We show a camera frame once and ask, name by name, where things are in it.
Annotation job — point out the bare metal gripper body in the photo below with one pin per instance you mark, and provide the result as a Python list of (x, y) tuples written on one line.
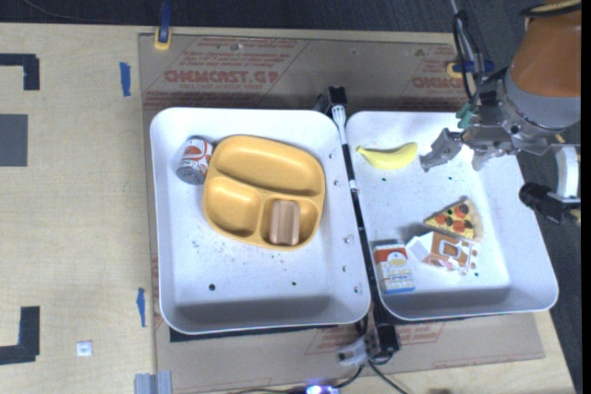
[(496, 131)]

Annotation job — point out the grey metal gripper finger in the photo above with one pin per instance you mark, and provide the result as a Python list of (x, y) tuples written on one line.
[(481, 157), (441, 150)]

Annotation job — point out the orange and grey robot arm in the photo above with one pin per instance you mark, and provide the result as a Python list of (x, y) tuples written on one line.
[(545, 60)]

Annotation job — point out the yellow banana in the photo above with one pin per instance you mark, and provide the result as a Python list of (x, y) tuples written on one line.
[(390, 157)]

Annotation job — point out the white plastic tray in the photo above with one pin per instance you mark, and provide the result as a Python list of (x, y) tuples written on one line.
[(415, 198), (258, 281)]

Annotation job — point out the pizza slice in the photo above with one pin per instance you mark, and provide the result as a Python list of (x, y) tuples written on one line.
[(457, 219)]

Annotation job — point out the thin black and white rod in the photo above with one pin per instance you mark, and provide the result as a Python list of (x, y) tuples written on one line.
[(352, 180)]

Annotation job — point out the orange and white flat carton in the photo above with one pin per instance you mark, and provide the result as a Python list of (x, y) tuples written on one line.
[(445, 251)]

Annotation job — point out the small orange white blue carton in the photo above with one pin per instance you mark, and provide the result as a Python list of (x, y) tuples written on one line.
[(393, 267)]

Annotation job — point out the brown cardboard board red print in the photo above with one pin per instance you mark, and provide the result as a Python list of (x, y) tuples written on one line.
[(295, 74)]

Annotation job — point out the tan toy bread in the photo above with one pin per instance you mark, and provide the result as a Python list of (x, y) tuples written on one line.
[(284, 221)]

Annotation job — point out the yellow divided plate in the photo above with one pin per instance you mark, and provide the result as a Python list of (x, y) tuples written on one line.
[(258, 170)]

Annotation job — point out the orange and white can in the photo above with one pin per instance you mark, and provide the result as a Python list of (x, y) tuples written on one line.
[(194, 159)]

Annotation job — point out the small white square block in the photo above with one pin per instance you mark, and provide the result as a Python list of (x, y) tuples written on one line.
[(84, 348)]

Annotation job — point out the black cylinder on white bracket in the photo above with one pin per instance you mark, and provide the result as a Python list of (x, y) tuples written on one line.
[(547, 200)]

